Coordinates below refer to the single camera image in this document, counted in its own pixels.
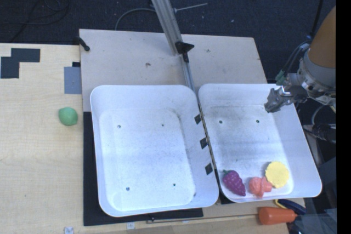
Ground white plastic tray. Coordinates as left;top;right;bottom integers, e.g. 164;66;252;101
197;82;323;204
89;84;220;218

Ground pink toy food piece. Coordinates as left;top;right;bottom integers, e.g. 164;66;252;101
248;176;273;198

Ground thin black and white rod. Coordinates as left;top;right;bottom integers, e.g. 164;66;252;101
181;53;219;175

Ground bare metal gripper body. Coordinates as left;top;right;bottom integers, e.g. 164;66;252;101
280;72;335;104

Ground yellow round biscuit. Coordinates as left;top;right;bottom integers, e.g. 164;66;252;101
264;161;291;189

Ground green round toy fruit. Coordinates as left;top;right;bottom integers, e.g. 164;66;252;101
58;106;79;127

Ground pale wood board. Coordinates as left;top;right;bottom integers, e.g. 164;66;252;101
78;28;306;229

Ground purple toy grapes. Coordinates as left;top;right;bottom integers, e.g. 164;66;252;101
222;169;247;197

